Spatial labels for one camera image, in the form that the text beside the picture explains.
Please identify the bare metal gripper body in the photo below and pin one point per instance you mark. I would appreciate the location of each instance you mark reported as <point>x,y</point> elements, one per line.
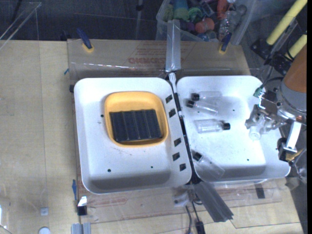
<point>271,103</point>

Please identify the yellow plastic bowl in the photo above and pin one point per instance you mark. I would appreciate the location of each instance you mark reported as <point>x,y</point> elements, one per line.
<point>131,101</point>

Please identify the clear plastic bin of toys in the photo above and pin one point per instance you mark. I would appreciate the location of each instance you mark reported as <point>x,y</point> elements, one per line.
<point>204,11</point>

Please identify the white plastic tray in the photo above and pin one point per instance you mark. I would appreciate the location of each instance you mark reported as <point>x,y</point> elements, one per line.
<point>234,150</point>
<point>131,164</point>

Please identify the black ribbed tray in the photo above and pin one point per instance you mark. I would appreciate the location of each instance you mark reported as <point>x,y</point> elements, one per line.
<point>135,125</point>

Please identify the brown cardboard board red print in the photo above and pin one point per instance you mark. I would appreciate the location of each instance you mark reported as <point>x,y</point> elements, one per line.
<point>151,55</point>

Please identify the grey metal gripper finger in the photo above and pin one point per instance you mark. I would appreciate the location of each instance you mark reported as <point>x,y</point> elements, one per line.
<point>254,119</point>
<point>271,126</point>

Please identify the clear plastic bottle black cap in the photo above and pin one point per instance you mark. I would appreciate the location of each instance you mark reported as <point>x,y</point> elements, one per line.
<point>209,166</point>
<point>209,126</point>
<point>204,107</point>
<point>207,95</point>

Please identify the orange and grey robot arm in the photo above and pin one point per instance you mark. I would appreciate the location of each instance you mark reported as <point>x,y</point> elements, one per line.
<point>296,82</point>

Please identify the black cylinder on white bracket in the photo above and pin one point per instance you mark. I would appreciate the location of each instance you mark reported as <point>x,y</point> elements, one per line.
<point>293,135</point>

